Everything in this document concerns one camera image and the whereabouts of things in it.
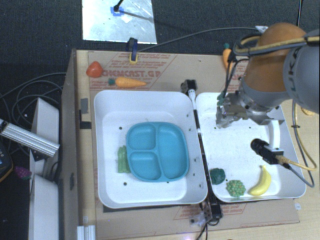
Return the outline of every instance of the metal plate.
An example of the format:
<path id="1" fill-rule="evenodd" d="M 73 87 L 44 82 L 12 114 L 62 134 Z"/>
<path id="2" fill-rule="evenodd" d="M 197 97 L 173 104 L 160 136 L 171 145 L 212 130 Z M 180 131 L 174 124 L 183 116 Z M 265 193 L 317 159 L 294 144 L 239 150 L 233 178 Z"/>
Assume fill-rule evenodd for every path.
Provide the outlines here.
<path id="1" fill-rule="evenodd" d="M 119 12 L 113 11 L 119 0 L 82 0 L 83 39 L 156 44 L 151 0 L 124 0 Z"/>

